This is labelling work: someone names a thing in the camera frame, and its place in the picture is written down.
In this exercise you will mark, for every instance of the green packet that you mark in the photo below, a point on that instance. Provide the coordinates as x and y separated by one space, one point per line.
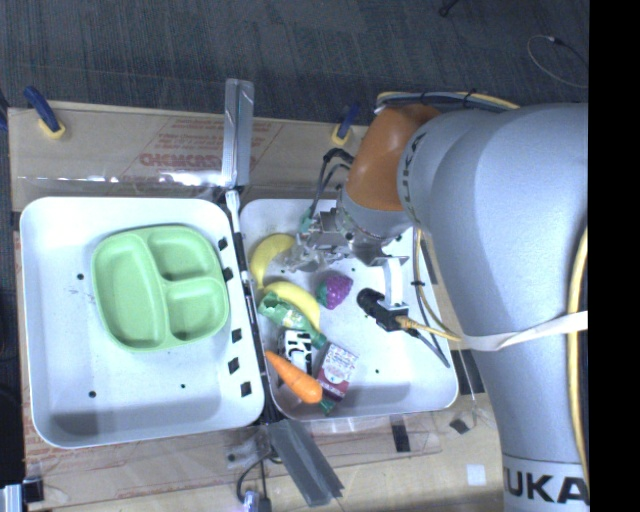
282 314

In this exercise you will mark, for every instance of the green divided plate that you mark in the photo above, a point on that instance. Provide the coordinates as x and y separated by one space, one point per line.
135 290

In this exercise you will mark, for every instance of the white plastic tray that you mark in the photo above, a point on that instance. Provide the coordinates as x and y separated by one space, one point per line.
400 370
65 320

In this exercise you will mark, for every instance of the red and white carton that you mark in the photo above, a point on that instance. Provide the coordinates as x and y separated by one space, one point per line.
340 370

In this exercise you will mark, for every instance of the yellow banana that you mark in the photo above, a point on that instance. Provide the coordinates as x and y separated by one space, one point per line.
300 297
262 252

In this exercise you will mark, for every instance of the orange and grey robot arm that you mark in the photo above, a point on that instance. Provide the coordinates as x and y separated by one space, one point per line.
490 210

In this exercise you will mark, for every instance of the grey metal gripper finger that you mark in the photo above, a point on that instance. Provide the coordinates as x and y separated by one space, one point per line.
306 243
300 263

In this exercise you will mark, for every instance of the brown cardboard board red print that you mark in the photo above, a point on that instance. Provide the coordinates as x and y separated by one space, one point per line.
125 145

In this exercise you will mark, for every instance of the black cylinder on white bracket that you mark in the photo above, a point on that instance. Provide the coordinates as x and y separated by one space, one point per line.
376 306

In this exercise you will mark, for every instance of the purple grapes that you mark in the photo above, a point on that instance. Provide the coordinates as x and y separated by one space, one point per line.
337 291

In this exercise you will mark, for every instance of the black and white carton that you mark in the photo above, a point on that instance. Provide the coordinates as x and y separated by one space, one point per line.
298 350

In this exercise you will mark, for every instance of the orange carrot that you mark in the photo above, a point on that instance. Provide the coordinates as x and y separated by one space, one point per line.
297 381

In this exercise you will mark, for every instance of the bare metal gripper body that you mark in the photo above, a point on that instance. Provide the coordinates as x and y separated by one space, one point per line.
334 234

